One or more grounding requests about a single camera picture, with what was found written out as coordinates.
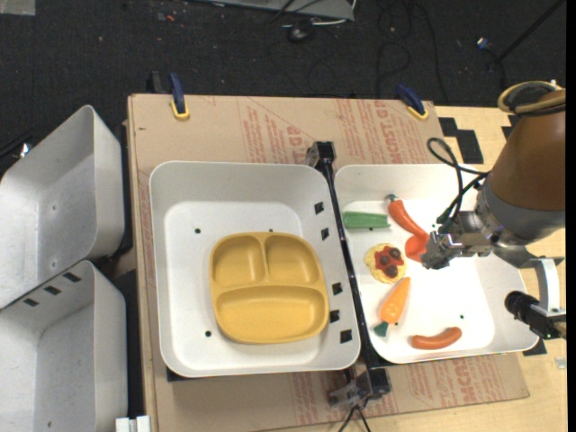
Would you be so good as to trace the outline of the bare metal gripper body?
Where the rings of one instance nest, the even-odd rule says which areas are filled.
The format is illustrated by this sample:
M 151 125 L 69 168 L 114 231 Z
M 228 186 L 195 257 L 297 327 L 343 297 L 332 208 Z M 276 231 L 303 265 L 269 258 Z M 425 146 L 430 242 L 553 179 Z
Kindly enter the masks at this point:
M 492 251 L 490 235 L 482 232 L 479 216 L 473 211 L 459 211 L 438 229 L 440 233 L 451 233 L 463 243 L 462 249 L 440 249 L 448 257 L 486 257 Z

